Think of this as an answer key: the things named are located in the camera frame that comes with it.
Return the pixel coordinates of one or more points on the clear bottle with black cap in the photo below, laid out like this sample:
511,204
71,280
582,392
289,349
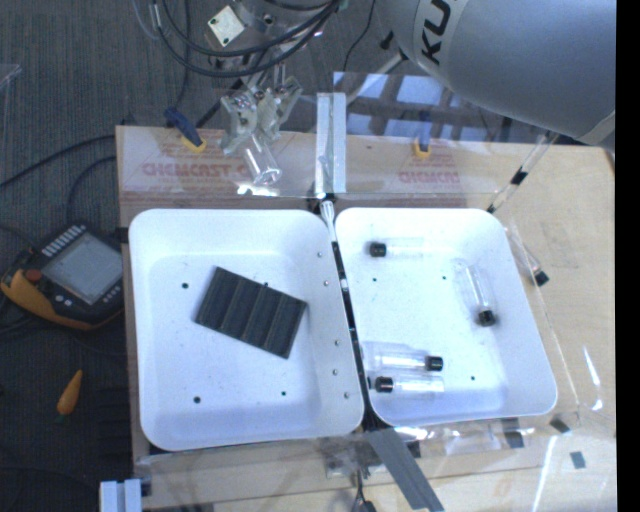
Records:
434,363
541,278
378,249
485,317
384,384

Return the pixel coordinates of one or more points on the brown cardboard board red print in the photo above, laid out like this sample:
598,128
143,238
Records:
165,195

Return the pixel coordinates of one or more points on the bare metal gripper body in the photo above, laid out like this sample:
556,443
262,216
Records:
260,27

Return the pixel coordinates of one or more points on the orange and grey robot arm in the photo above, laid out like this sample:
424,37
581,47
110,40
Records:
525,55

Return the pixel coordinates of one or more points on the black ribbed rectangular holder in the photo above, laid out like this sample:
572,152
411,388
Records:
250,312

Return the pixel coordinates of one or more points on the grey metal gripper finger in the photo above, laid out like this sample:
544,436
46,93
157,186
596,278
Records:
274,107
242,117

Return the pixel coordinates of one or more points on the white plastic tray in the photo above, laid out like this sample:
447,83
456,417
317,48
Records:
430,325
225,395

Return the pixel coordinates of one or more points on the orange carrot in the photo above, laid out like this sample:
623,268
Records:
70,395

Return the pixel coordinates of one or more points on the clear plastic bottle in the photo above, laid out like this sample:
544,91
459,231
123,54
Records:
264,167

